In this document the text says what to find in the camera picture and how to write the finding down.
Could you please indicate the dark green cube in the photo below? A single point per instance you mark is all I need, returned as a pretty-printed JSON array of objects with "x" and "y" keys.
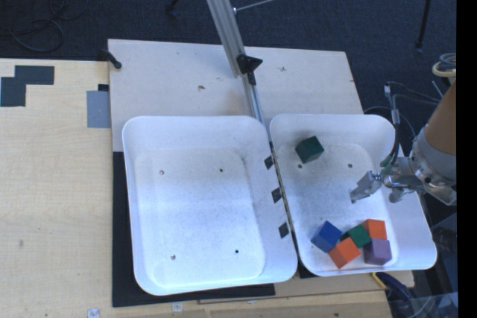
[{"x": 309, "y": 149}]

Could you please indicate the pale flat board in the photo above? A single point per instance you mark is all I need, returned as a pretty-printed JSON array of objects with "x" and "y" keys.
[{"x": 179, "y": 82}]

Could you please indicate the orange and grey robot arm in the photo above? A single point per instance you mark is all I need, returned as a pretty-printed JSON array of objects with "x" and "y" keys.
[{"x": 441, "y": 123}]

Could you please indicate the purple cube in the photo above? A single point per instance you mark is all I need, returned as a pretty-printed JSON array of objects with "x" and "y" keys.
[{"x": 377, "y": 251}]

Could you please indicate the white plastic tray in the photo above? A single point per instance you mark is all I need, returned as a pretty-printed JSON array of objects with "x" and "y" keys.
[
  {"x": 328, "y": 193},
  {"x": 201, "y": 205}
]

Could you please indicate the blue cube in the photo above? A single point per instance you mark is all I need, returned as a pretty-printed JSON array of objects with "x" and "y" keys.
[{"x": 325, "y": 235}]

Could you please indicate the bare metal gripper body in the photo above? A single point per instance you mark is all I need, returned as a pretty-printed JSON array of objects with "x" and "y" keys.
[{"x": 406, "y": 177}]

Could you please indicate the orange cube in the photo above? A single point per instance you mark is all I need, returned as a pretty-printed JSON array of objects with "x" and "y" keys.
[
  {"x": 376, "y": 229},
  {"x": 344, "y": 253}
]

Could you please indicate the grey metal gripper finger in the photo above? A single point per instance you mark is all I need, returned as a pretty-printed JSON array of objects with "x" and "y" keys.
[
  {"x": 399, "y": 194},
  {"x": 365, "y": 187}
]

